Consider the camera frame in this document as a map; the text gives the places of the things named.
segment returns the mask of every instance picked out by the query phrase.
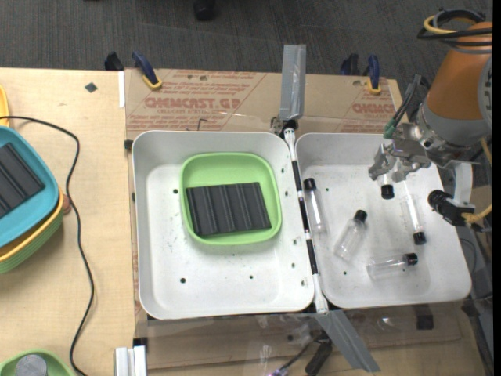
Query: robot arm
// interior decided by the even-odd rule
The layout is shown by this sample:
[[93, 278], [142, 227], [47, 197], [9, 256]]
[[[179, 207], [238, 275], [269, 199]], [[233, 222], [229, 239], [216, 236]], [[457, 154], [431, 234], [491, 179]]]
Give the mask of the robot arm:
[[[466, 31], [457, 32], [438, 27], [441, 14], [445, 20], [451, 20], [455, 19], [454, 13], [461, 19], [477, 23]], [[464, 225], [463, 213], [474, 211], [468, 204], [469, 194], [464, 192], [468, 183], [471, 188], [472, 179], [458, 158], [480, 139], [489, 136], [492, 130], [492, 23], [479, 20], [479, 15], [465, 10], [442, 11], [425, 20], [426, 29], [418, 37], [432, 30], [435, 32], [432, 38], [447, 41], [452, 50], [420, 104], [416, 123], [402, 123], [397, 127], [397, 113], [384, 135], [389, 142], [379, 147], [374, 165], [369, 169], [372, 180], [390, 172], [395, 183], [432, 163], [455, 170], [455, 196], [434, 191], [428, 199], [430, 205], [454, 225]], [[452, 43], [453, 34], [460, 37]], [[414, 79], [404, 102], [419, 82], [420, 79]]]

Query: chair wheel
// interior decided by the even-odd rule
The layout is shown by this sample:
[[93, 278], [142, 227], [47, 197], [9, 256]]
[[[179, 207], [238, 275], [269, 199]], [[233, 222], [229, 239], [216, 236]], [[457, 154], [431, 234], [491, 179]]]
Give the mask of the chair wheel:
[[195, 16], [200, 21], [210, 20], [214, 16], [214, 3], [210, 0], [196, 0], [193, 3]]

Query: glass vial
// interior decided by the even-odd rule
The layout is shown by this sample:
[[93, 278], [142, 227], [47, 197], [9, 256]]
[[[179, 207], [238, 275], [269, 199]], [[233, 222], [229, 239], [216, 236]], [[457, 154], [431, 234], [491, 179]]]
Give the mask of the glass vial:
[[304, 184], [306, 191], [306, 212], [308, 213], [310, 230], [314, 234], [324, 235], [327, 233], [326, 217], [323, 213], [322, 199], [320, 192], [316, 188], [315, 179], [306, 179]]
[[367, 265], [367, 273], [374, 280], [382, 279], [385, 277], [394, 277], [399, 273], [405, 272], [410, 266], [417, 264], [417, 255], [410, 254], [397, 254], [391, 256], [384, 256], [382, 258], [372, 258]]
[[393, 199], [395, 197], [391, 174], [392, 172], [387, 172], [377, 177], [377, 185], [381, 187], [381, 197], [386, 200]]
[[366, 234], [366, 219], [367, 213], [358, 210], [353, 219], [348, 220], [334, 245], [334, 254], [336, 256], [345, 261], [351, 260]]
[[423, 245], [426, 242], [423, 223], [421, 222], [420, 212], [416, 204], [416, 197], [406, 195], [400, 200], [400, 207], [404, 215], [405, 226], [412, 230], [414, 244]]

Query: gray carpet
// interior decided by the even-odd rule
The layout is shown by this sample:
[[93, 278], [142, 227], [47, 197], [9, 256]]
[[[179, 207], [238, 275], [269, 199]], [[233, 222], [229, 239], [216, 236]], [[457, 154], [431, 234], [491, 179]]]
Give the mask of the gray carpet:
[[[283, 45], [304, 43], [309, 74], [339, 74], [354, 52], [363, 71], [374, 53], [381, 75], [396, 79], [403, 94], [415, 73], [432, 81], [447, 52], [416, 39], [427, 16], [439, 7], [464, 8], [492, 20], [493, 6], [493, 0], [217, 0], [216, 17], [200, 22], [194, 1], [0, 0], [0, 66], [102, 70], [115, 51], [131, 67], [138, 49], [157, 68], [280, 72]], [[418, 90], [417, 102], [425, 92]]]

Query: gray tape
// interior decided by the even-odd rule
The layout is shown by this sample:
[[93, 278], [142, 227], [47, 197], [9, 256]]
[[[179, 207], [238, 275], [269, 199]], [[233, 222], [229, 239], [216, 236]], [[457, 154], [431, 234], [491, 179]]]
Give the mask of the gray tape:
[[327, 315], [317, 315], [315, 318], [352, 367], [367, 372], [380, 371], [365, 343], [342, 310], [331, 310]]
[[306, 45], [285, 45], [279, 119], [297, 120], [305, 112]]

